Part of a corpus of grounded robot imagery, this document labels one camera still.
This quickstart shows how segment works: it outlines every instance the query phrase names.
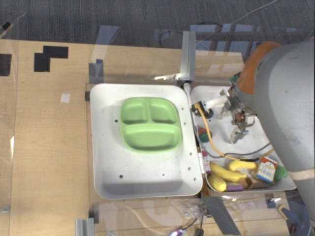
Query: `wooden table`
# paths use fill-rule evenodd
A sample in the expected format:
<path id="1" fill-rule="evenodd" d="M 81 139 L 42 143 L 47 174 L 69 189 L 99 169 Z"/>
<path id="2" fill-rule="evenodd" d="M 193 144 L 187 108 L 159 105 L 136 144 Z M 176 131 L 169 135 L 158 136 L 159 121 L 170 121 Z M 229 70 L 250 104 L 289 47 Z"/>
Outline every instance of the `wooden table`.
<path id="1" fill-rule="evenodd" d="M 68 58 L 51 59 L 50 72 L 34 72 L 34 53 L 42 53 L 44 45 L 67 46 Z M 6 137 L 0 140 L 3 148 L 0 205 L 11 207 L 10 213 L 0 213 L 0 235 L 73 236 L 75 220 L 88 217 L 91 200 L 115 205 L 91 194 L 94 187 L 89 181 L 85 102 L 89 63 L 95 63 L 96 59 L 104 61 L 106 81 L 118 82 L 130 77 L 151 79 L 178 73 L 181 50 L 0 40 L 0 53 L 12 54 L 12 65 L 18 64 L 18 73 L 0 77 L 1 103 L 11 103 L 6 105 L 6 117 L 0 118 L 0 134 Z M 242 66 L 240 54 L 198 52 L 196 77 L 221 83 Z M 65 93 L 70 94 L 68 103 L 61 102 Z M 12 136 L 13 164 L 12 155 L 7 153 Z M 276 195 L 285 201 L 283 193 Z M 165 213 L 168 202 L 154 201 L 152 207 L 140 206 L 138 214 L 145 216 L 147 209 Z M 131 220 L 138 216 L 130 209 L 121 212 Z M 272 226 L 274 230 L 265 235 L 288 235 L 286 223 L 275 209 L 234 211 L 232 217 L 239 220 L 236 224 L 243 235 L 258 234 Z M 115 235 L 156 235 L 154 229 L 145 227 L 158 227 L 164 233 L 169 230 L 152 220 L 134 226 L 130 230 L 117 226 Z M 95 228 L 98 231 L 95 235 L 106 235 L 103 225 Z M 205 221 L 204 229 L 211 235 L 221 235 L 213 219 Z"/>

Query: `gray fabric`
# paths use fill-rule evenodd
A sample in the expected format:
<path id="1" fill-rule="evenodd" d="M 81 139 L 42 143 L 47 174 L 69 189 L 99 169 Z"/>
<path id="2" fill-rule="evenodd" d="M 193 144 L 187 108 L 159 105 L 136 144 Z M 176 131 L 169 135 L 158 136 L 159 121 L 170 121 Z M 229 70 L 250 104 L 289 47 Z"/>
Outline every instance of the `gray fabric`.
<path id="1" fill-rule="evenodd" d="M 154 29 L 189 30 L 231 23 L 272 0 L 0 0 L 1 11 L 26 11 L 20 38 L 95 43 L 101 25 L 128 27 L 117 43 L 149 45 Z M 315 0 L 280 0 L 240 24 L 314 29 Z"/>

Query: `white sticker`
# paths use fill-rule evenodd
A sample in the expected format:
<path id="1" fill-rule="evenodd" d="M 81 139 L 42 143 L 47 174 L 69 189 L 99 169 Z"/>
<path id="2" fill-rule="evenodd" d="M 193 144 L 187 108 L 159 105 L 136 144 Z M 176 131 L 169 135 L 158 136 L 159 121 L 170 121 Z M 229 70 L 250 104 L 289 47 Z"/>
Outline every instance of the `white sticker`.
<path id="1" fill-rule="evenodd" d="M 70 102 L 70 97 L 71 97 L 70 93 L 63 93 L 62 96 L 61 96 L 60 102 L 61 103 L 69 103 Z"/>

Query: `wooden surface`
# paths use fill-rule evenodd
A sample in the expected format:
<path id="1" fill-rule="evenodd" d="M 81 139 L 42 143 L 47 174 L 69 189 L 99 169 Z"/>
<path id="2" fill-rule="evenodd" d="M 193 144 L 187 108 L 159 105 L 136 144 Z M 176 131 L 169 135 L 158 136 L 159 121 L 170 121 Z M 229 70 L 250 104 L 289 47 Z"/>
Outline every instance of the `wooden surface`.
<path id="1" fill-rule="evenodd" d="M 154 76 L 179 72 L 181 51 L 11 41 L 11 46 L 18 47 L 17 55 L 12 49 L 4 50 L 4 46 L 9 46 L 4 43 L 5 40 L 1 40 L 0 53 L 6 51 L 11 53 L 13 58 L 18 58 L 19 72 L 15 87 L 17 92 L 15 123 L 13 114 L 7 117 L 7 121 L 10 124 L 14 123 L 13 127 L 15 126 L 12 177 L 10 175 L 12 164 L 8 164 L 8 168 L 4 163 L 5 160 L 0 160 L 1 171 L 8 172 L 7 175 L 0 176 L 0 190 L 6 186 L 5 193 L 10 193 L 9 183 L 12 179 L 11 198 L 3 201 L 10 203 L 11 212 L 0 214 L 0 235 L 73 236 L 75 220 L 87 218 L 90 202 L 104 201 L 92 193 L 93 182 L 91 183 L 91 179 L 89 181 L 87 142 L 89 131 L 84 98 L 89 62 L 94 63 L 96 59 L 104 61 L 106 81 L 118 82 L 129 77 L 141 77 L 141 79 L 150 78 L 152 82 Z M 44 45 L 68 46 L 69 57 L 51 59 L 50 72 L 34 72 L 34 53 L 42 53 Z M 240 54 L 199 52 L 196 57 L 196 76 L 203 79 L 226 80 L 241 68 Z M 12 94 L 13 90 L 6 88 L 9 80 L 1 81 L 1 92 L 5 93 L 1 94 L 0 99 L 5 97 L 11 102 L 15 96 Z M 69 103 L 61 103 L 63 93 L 71 95 Z M 6 134 L 9 134 L 10 138 L 13 131 L 9 130 Z M 7 139 L 1 140 L 0 145 L 2 148 L 6 146 L 5 156 L 9 156 Z M 264 208 L 259 212 L 266 214 L 266 210 Z M 266 216 L 255 219 L 254 212 L 257 211 L 252 210 L 251 214 L 244 218 L 245 221 L 237 222 L 244 235 L 258 234 L 271 224 L 275 225 L 274 232 L 277 235 L 287 235 L 284 220 L 279 217 L 270 220 Z M 97 227 L 99 227 L 97 236 L 106 235 L 103 231 L 106 228 L 100 225 Z M 221 235 L 211 219 L 205 222 L 204 228 L 209 229 L 211 235 Z M 154 233 L 152 230 L 140 227 L 128 230 L 121 226 L 117 228 L 115 235 L 154 235 Z"/>

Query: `yellow cable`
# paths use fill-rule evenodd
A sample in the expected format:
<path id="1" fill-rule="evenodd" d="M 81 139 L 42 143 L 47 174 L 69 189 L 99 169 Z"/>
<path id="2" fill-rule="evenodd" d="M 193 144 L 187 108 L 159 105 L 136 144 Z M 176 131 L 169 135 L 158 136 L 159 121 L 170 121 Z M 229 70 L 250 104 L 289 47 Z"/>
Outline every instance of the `yellow cable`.
<path id="1" fill-rule="evenodd" d="M 222 153 L 221 151 L 219 151 L 219 150 L 216 148 L 216 146 L 214 145 L 214 143 L 213 143 L 213 141 L 212 141 L 212 138 L 211 138 L 210 129 L 209 129 L 207 120 L 206 120 L 206 118 L 205 118 L 205 115 L 203 114 L 203 111 L 201 110 L 201 107 L 200 107 L 199 103 L 194 104 L 194 107 L 199 111 L 199 113 L 200 113 L 200 115 L 201 115 L 201 118 L 202 118 L 202 120 L 203 120 L 203 122 L 204 122 L 204 124 L 205 124 L 205 126 L 206 126 L 206 130 L 207 130 L 207 135 L 208 135 L 208 138 L 209 138 L 209 142 L 210 142 L 210 144 L 211 144 L 213 150 L 214 150 L 216 153 L 218 153 L 220 156 L 222 156 L 222 157 L 229 158 L 229 159 L 232 159 L 232 160 L 238 160 L 238 161 L 240 161 L 241 158 L 236 158 L 236 157 L 232 157 L 232 156 L 226 155 L 226 154 Z M 263 158 L 263 157 L 269 155 L 269 154 L 270 154 L 271 152 L 273 152 L 273 151 L 274 151 L 274 149 L 272 148 L 271 150 L 269 150 L 268 152 L 266 152 L 265 154 L 263 154 L 262 156 L 260 156 L 259 159 L 261 159 L 261 158 Z"/>

